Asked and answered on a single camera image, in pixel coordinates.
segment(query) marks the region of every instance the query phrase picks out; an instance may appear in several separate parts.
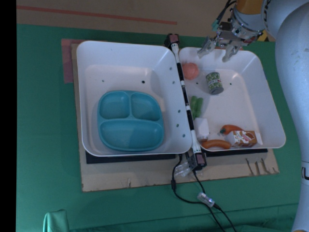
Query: orange sausage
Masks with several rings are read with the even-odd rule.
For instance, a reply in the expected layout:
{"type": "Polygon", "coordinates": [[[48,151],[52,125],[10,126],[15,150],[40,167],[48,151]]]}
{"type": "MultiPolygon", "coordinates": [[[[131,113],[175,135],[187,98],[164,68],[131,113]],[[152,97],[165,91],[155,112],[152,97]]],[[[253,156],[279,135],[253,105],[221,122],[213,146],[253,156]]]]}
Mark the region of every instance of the orange sausage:
{"type": "Polygon", "coordinates": [[[242,131],[243,129],[235,125],[224,125],[220,129],[220,133],[228,135],[231,131],[242,131]]]}
{"type": "Polygon", "coordinates": [[[223,149],[229,149],[231,147],[231,144],[229,142],[221,139],[211,139],[208,141],[204,141],[201,143],[201,145],[205,149],[209,149],[211,147],[220,147],[223,149]]]}

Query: green labeled can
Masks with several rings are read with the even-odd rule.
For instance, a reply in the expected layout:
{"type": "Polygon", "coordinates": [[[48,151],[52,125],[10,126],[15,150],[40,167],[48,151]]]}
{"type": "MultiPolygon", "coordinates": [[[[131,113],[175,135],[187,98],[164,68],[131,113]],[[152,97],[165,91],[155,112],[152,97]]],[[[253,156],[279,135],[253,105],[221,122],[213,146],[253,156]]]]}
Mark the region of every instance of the green labeled can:
{"type": "Polygon", "coordinates": [[[223,86],[218,72],[209,73],[206,76],[210,94],[217,95],[223,92],[223,86]]]}

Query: blue divided plate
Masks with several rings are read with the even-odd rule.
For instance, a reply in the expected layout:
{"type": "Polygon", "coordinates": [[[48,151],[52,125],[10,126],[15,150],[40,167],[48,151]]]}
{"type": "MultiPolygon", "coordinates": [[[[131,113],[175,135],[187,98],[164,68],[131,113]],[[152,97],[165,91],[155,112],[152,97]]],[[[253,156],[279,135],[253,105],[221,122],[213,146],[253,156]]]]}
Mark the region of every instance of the blue divided plate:
{"type": "Polygon", "coordinates": [[[98,132],[109,148],[147,151],[164,139],[160,106],[149,94],[117,90],[105,93],[98,103],[98,132]]]}

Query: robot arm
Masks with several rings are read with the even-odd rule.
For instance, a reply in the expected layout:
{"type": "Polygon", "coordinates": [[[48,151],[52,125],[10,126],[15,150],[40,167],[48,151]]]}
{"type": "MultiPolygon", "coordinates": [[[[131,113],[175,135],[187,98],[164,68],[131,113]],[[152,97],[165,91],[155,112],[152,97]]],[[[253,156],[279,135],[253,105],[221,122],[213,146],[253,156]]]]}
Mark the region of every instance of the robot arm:
{"type": "Polygon", "coordinates": [[[237,0],[229,21],[206,38],[198,55],[218,45],[226,49],[226,62],[263,30],[276,39],[278,76],[300,143],[301,192],[292,231],[309,232],[309,0],[237,0]]]}

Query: green table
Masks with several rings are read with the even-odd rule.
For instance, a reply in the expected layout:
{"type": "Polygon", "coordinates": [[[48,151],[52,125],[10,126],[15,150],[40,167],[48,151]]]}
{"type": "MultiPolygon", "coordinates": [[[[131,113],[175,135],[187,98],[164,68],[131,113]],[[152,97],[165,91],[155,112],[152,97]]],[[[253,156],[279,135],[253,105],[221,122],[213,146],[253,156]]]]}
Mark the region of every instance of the green table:
{"type": "MultiPolygon", "coordinates": [[[[82,193],[74,90],[73,83],[64,83],[61,39],[163,45],[165,37],[17,25],[17,232],[41,232],[45,214],[59,209],[67,211],[72,231],[218,228],[208,209],[180,201],[170,185],[82,193]]],[[[180,47],[200,47],[204,38],[180,35],[180,40],[180,47]]],[[[268,224],[289,231],[300,191],[299,142],[277,76],[275,43],[255,42],[245,49],[261,59],[286,133],[285,146],[274,150],[280,174],[213,180],[203,186],[235,225],[268,224]]],[[[177,190],[190,200],[200,191],[197,183],[177,190]]],[[[222,214],[216,215],[228,226],[222,214]]]]}

